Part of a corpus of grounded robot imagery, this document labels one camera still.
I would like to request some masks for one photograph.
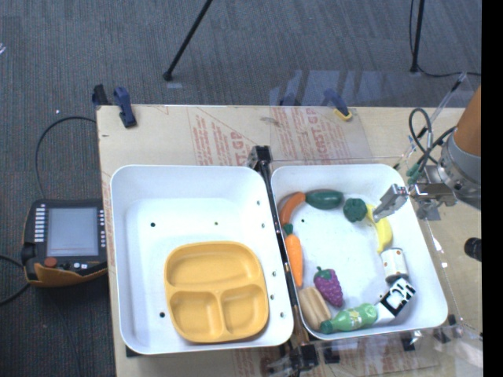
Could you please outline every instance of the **bottle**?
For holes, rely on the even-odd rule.
[[[335,331],[353,331],[372,324],[376,319],[376,307],[370,303],[362,303],[353,309],[339,311],[331,320],[323,321],[320,329],[324,334]]]

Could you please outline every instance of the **gray carpet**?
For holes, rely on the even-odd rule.
[[[42,196],[39,138],[66,116],[95,119],[97,84],[134,104],[313,105],[333,88],[348,106],[436,107],[466,71],[447,105],[463,108],[481,81],[482,0],[424,0],[416,71],[420,0],[214,0],[166,82],[205,2],[0,0],[0,254],[20,260]],[[38,161],[47,198],[101,196],[92,122],[55,126]],[[23,285],[0,258],[0,301]],[[0,306],[1,376],[114,374],[106,276]]]

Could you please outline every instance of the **table surface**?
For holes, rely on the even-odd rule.
[[[244,165],[256,145],[270,146],[274,160],[379,158],[390,165],[407,149],[408,118],[413,108],[351,108],[345,122],[329,107],[133,105],[137,126],[125,128],[118,106],[97,108],[98,146],[108,241],[108,278],[116,370],[118,376],[270,375],[266,366],[279,350],[255,348],[127,356],[119,328],[119,303],[114,258],[110,181],[128,164]],[[425,109],[429,114],[434,108]],[[434,134],[457,124],[463,108],[444,108],[433,123]],[[421,119],[414,123],[420,130]],[[407,168],[403,163],[401,173]],[[439,208],[440,220],[422,221],[425,239],[434,241],[431,254],[442,288],[460,328],[415,331],[415,350],[397,345],[391,334],[376,341],[338,342],[340,359],[320,361],[305,376],[324,375],[483,375],[482,263],[464,253],[464,242],[482,237],[481,213],[459,202]]]

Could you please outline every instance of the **orange carrot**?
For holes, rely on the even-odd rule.
[[[292,216],[293,210],[297,208],[301,203],[306,201],[306,195],[303,192],[296,192],[292,194],[283,205],[280,210],[280,225],[286,225],[290,223],[290,217]]]
[[[290,261],[293,280],[298,287],[301,287],[303,278],[303,256],[300,240],[293,233],[289,234],[285,237],[285,246],[286,252],[288,253],[288,260]]]

